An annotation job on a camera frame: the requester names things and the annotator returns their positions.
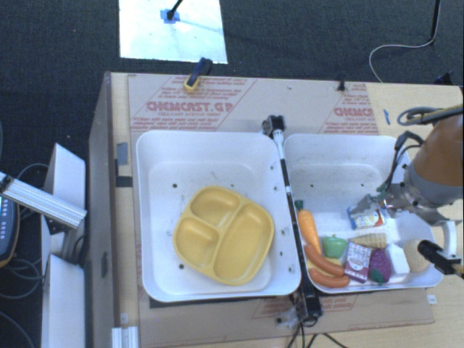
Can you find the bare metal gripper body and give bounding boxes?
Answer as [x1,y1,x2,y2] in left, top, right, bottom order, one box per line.
[379,182,450,226]

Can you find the white orange and blue packet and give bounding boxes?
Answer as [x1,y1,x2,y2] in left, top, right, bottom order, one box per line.
[347,204,387,231]

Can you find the beige waffle cone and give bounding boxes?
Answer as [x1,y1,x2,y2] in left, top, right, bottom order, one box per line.
[349,232,389,250]

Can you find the white plastic tray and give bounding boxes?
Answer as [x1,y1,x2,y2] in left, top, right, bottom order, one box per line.
[283,133,445,295]
[136,129,302,303]

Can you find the green apple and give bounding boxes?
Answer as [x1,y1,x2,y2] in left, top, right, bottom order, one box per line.
[321,234,349,260]

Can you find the purple grapes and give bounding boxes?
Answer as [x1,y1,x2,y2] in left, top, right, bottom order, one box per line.
[368,248,394,286]

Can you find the beige round bread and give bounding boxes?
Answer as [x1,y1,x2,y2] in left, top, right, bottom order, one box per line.
[402,239,431,273]

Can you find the red and white carton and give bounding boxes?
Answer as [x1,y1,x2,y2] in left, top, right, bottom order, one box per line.
[344,241,373,284]

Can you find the orange carrot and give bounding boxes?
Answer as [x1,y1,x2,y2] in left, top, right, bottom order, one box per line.
[294,199,323,255]

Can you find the orange sausage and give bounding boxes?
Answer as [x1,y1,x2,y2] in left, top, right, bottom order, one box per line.
[308,268,351,289]
[303,244,346,277]

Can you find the yellow banana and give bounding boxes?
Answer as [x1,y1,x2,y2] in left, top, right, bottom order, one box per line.
[306,256,344,277]

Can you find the thin black and white rod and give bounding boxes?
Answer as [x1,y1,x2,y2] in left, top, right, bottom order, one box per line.
[272,128,310,294]

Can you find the yellow divided plate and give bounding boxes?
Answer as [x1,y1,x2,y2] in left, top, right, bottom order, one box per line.
[173,185,276,287]

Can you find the brown cardboard board, red print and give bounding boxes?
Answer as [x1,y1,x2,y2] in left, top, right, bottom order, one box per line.
[127,73,436,341]

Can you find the black cylinder on white bracket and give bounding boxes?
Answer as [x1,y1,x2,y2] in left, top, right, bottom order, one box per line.
[416,220,464,276]

